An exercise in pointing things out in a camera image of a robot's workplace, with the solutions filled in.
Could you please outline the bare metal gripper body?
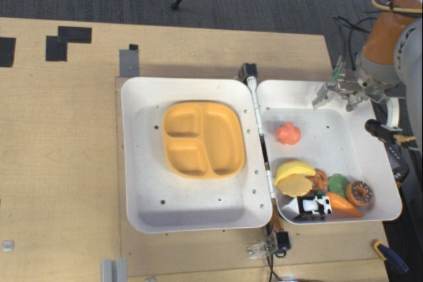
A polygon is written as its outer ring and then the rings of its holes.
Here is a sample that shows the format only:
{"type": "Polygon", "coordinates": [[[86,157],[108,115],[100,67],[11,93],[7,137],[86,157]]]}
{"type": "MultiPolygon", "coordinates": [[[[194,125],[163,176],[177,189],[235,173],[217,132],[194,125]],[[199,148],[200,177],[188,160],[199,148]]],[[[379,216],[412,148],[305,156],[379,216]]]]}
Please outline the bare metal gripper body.
{"type": "Polygon", "coordinates": [[[337,78],[338,94],[349,103],[361,103],[372,100],[380,103],[397,84],[388,85],[376,80],[366,72],[344,71],[337,78]]]}

